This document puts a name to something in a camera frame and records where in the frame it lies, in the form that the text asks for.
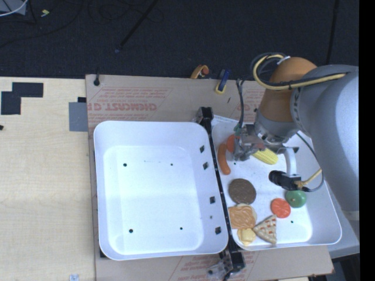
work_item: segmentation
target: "pizza slice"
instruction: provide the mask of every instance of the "pizza slice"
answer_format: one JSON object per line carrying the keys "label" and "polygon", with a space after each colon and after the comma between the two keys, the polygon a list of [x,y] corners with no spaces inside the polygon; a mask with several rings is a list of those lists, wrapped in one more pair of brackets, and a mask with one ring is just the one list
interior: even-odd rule
{"label": "pizza slice", "polygon": [[259,223],[253,228],[255,234],[261,239],[276,244],[276,215],[266,218],[263,222]]}

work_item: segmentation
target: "cardboard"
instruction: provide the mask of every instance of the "cardboard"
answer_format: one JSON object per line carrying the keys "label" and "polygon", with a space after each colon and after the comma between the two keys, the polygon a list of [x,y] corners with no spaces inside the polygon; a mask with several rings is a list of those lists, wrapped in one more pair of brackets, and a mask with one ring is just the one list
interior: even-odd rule
{"label": "cardboard", "polygon": [[[94,252],[96,277],[105,280],[212,280],[207,268],[216,264],[218,255],[179,256],[113,261],[100,257],[98,243],[96,174],[94,163],[93,130],[107,120],[186,122],[194,120],[200,107],[212,107],[215,115],[239,119],[240,102],[236,82],[228,80],[224,94],[214,89],[219,80],[163,77],[86,76],[88,138],[90,150],[91,190],[93,202]],[[244,122],[253,122],[255,110],[264,89],[254,81],[243,85]],[[246,267],[235,281],[261,281],[326,275],[333,272],[326,246],[274,249],[243,252]]]}

